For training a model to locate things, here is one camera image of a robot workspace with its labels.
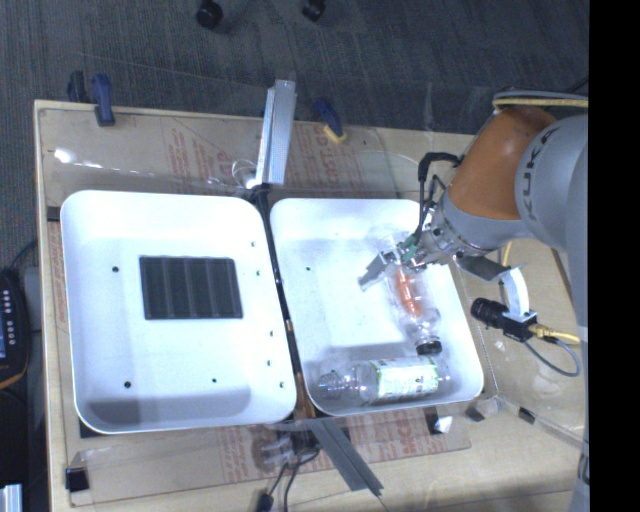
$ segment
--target bottle label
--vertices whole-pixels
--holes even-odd
[[[377,359],[369,361],[378,378],[378,395],[374,402],[416,398],[435,392],[440,376],[436,364],[429,357]]]

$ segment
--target white tray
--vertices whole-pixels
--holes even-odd
[[[448,266],[422,278],[435,291],[452,386],[445,395],[396,404],[349,407],[318,395],[320,375],[354,359],[415,355],[390,307],[386,283],[363,292],[357,278],[389,235],[412,232],[418,204],[402,199],[283,199],[271,224],[303,376],[321,411],[342,416],[471,400],[483,373]]]
[[[290,414],[295,381],[264,225],[252,205],[81,191],[64,202],[61,224],[74,398],[90,428],[257,424]],[[140,256],[233,259],[243,317],[145,320]]]

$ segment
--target gray carpet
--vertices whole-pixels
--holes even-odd
[[[37,236],[33,100],[66,100],[74,70],[106,73],[115,105],[247,116],[294,71],[297,119],[325,97],[347,124],[461,133],[500,89],[589,72],[589,0],[326,0],[317,23],[303,0],[218,3],[209,31],[200,0],[0,2],[0,266]]]

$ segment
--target black grate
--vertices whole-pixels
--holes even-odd
[[[140,274],[147,320],[242,318],[230,258],[142,256]]]

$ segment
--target black caster wheel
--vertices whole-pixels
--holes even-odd
[[[318,21],[324,12],[324,0],[308,0],[302,8],[304,14],[311,21]]]
[[[196,13],[198,24],[209,30],[213,30],[222,21],[222,7],[212,0],[202,0],[202,5]]]

